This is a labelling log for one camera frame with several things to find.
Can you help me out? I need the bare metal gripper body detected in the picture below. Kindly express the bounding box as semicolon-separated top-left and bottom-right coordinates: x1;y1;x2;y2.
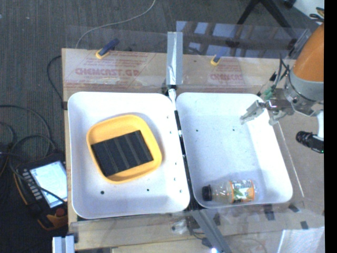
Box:
265;87;324;117

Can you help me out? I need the white plastic tray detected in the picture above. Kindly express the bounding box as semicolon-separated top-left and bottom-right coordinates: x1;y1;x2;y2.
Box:
175;92;294;210
67;91;191;220

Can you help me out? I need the clear bottle with orange label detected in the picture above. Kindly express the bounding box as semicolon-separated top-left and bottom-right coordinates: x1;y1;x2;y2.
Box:
201;179;257;205

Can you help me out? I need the yellow plate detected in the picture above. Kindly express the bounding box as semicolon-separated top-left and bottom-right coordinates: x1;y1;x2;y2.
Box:
86;114;163;185

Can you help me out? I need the black ribbed rectangular block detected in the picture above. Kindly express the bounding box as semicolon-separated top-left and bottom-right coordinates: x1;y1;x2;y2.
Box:
91;130;154;178

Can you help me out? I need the brown cardboard board, red print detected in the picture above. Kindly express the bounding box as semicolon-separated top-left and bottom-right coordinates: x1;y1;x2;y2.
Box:
61;48;325;250

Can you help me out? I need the black cylinder on white bracket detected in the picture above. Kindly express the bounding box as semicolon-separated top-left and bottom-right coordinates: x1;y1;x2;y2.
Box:
295;109;325;154

